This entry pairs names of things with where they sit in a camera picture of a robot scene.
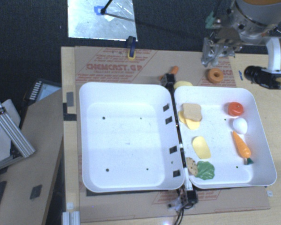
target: silver metal sheet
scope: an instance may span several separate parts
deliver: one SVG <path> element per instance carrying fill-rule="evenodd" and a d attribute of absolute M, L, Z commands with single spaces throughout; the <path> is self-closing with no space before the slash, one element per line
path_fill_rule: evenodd
<path fill-rule="evenodd" d="M 100 10 L 108 0 L 68 0 L 68 36 L 125 41 L 137 38 L 132 0 L 113 0 L 105 15 Z"/>

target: dark background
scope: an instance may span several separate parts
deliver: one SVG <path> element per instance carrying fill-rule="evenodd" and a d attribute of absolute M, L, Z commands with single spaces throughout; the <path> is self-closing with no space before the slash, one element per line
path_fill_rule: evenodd
<path fill-rule="evenodd" d="M 137 48 L 201 51 L 205 18 L 216 0 L 133 0 Z M 223 0 L 219 14 L 229 0 Z M 38 78 L 61 82 L 62 46 L 123 47 L 124 42 L 67 36 L 67 0 L 0 0 L 0 101 L 11 98 L 19 110 Z M 243 53 L 266 53 L 249 47 Z"/>

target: toy donut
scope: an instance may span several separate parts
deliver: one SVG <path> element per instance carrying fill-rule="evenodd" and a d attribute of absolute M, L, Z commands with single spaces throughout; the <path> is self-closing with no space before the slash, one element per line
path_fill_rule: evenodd
<path fill-rule="evenodd" d="M 224 79 L 224 74 L 220 69 L 212 68 L 208 71 L 207 79 L 211 83 L 220 83 Z"/>

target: toy egg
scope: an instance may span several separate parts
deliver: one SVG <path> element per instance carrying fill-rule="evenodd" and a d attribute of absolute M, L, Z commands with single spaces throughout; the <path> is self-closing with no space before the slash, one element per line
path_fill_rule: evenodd
<path fill-rule="evenodd" d="M 233 120 L 233 128 L 238 134 L 246 134 L 248 131 L 248 123 L 243 118 Z"/>

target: black metal pole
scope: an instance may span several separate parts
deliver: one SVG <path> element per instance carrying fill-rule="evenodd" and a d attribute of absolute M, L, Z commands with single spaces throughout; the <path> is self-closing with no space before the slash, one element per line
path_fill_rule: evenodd
<path fill-rule="evenodd" d="M 101 9 L 100 13 L 101 13 L 102 15 L 105 14 L 106 9 L 107 9 L 107 7 L 110 5 L 111 2 L 112 2 L 112 0 L 109 0 L 109 1 L 107 2 L 107 4 L 105 5 L 105 7 Z"/>

